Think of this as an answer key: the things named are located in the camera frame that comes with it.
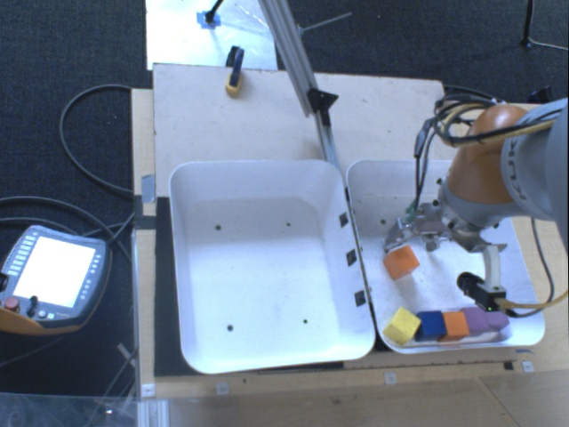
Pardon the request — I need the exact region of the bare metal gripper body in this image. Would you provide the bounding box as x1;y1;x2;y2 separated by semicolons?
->
411;201;508;254

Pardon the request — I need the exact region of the orange cube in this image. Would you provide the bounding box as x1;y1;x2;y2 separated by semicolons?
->
438;310;471;343
382;245;421;282

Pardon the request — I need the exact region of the white plastic tray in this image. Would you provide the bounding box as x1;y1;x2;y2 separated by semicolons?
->
168;159;377;375
345;158;547;355

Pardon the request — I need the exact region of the blue cube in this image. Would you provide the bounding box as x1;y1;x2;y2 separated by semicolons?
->
414;310;448;343

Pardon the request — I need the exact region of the yellow cube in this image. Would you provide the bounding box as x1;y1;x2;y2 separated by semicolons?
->
381;306;422;347

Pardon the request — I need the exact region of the purple cube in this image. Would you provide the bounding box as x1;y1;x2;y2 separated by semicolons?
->
461;306;491;336
486;310;511;332

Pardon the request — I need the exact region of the pale wood board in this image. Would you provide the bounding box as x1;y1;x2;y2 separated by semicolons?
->
152;62;547;380

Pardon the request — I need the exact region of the black cylinder on white bracket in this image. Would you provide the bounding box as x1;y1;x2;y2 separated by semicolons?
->
456;242;509;314

